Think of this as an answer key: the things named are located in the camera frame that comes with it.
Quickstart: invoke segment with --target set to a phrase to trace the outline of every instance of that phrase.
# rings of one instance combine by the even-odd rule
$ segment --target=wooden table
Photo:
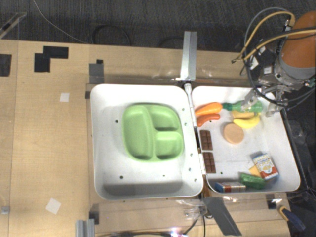
[[[68,47],[69,57],[51,59],[50,73],[35,73],[34,56],[43,46]],[[97,236],[192,223],[172,199],[100,199],[89,167],[89,63],[104,61],[105,82],[172,84],[180,75],[181,50],[0,40],[0,54],[12,55],[10,76],[0,77],[0,206],[10,206],[9,214],[0,214],[0,237],[73,237],[76,220],[87,220],[96,205],[107,219],[96,226]],[[198,51],[197,81],[247,85],[241,65],[230,63],[235,55]],[[62,93],[69,93],[68,102],[60,102]],[[286,194],[275,197],[288,207]],[[57,214],[45,209],[51,198],[61,203]],[[226,206],[243,236],[290,236],[264,195],[234,199]],[[214,219],[206,224],[207,236],[222,236]],[[202,235],[198,221],[190,236]]]

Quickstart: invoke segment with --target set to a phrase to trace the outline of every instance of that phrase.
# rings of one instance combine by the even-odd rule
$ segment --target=orange toy vegetable
[[[197,118],[197,126],[201,127],[205,122],[210,120],[219,120],[221,116],[218,113],[211,113],[207,115],[202,115]]]
[[[223,106],[218,102],[213,102],[203,106],[202,108],[196,110],[196,116],[206,115],[211,113],[218,113],[222,110]]]

